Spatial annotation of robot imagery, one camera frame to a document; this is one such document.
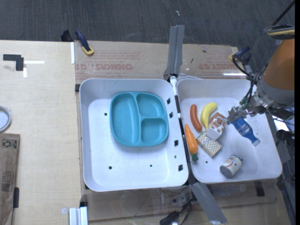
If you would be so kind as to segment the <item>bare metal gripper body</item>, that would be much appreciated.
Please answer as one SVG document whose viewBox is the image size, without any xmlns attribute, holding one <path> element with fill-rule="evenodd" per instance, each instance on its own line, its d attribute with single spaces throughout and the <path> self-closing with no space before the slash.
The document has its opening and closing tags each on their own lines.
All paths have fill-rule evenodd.
<svg viewBox="0 0 300 225">
<path fill-rule="evenodd" d="M 285 116 L 285 106 L 271 99 L 263 90 L 257 89 L 249 99 L 239 107 L 244 115 L 255 116 L 257 114 L 269 113 L 273 116 Z"/>
</svg>

